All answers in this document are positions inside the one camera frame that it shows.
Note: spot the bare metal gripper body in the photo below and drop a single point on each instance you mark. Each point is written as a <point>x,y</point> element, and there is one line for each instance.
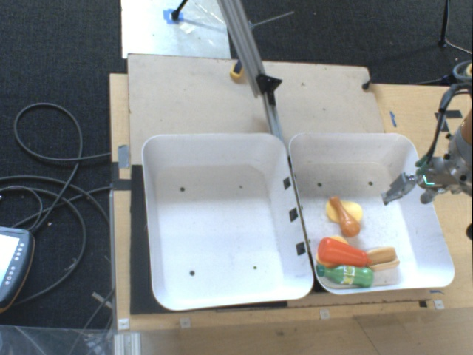
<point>445,172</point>

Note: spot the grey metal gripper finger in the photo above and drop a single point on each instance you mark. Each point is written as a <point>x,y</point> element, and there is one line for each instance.
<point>428,196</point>
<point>398,188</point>

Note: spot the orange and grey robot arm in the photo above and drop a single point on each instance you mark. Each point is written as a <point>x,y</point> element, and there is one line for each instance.
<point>466,131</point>

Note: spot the white plastic tray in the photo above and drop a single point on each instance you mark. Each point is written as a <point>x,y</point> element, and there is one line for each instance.
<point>221,228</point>
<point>410,242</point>

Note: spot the brown toy chicken drumstick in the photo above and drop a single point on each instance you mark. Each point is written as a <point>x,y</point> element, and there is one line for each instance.
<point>347,220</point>

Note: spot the toy hot dog bun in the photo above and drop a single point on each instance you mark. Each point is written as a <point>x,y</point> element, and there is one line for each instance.
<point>384,257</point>

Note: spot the orange toy carrot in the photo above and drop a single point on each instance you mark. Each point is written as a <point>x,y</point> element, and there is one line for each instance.
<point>340,251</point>

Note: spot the green toy bottle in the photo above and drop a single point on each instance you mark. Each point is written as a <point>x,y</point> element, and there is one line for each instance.
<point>351,276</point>

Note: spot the thin black and white rod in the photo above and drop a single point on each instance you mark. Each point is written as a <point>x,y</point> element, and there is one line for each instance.
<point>300,213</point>

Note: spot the pale flat board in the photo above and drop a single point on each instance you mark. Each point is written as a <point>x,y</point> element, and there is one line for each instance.
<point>199,98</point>

